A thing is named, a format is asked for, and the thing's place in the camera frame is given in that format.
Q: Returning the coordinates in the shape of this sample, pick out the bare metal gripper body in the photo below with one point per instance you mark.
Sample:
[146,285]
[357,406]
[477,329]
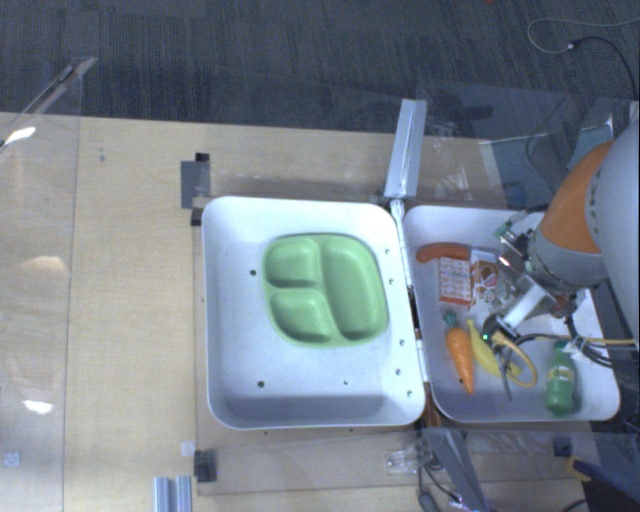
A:
[515,257]

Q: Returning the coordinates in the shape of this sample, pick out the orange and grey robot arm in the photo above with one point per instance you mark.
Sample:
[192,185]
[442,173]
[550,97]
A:
[595,210]

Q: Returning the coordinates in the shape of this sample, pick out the brown and white carton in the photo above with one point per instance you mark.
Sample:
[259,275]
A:
[484,272]

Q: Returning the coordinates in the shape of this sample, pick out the orange sausage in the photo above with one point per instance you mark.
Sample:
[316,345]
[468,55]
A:
[442,252]

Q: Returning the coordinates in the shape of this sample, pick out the yellow banana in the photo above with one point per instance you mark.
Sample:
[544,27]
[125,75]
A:
[482,352]

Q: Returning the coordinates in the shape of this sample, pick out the orange carrot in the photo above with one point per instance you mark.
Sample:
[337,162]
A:
[461,350]

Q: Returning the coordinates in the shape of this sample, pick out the green plastic bottle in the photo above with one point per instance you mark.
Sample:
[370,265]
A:
[561,385]

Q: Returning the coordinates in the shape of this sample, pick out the white plastic tray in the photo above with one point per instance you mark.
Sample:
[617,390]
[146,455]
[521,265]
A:
[530,400]
[235,350]

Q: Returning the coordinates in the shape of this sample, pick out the green divided plate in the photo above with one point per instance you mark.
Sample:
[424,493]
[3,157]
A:
[345,285]

